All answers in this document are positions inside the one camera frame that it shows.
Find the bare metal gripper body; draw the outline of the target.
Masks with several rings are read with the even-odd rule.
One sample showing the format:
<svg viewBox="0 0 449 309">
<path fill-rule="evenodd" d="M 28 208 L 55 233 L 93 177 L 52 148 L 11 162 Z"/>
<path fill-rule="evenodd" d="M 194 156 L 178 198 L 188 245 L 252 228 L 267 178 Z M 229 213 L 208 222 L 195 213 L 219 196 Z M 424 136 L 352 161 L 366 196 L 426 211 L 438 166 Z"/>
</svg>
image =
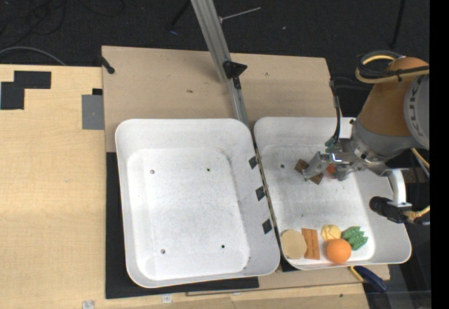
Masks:
<svg viewBox="0 0 449 309">
<path fill-rule="evenodd" d="M 328 147 L 330 163 L 345 170 L 369 169 L 373 172 L 383 172 L 387 165 L 386 157 L 368 149 L 363 143 L 352 140 L 339 140 Z"/>
</svg>

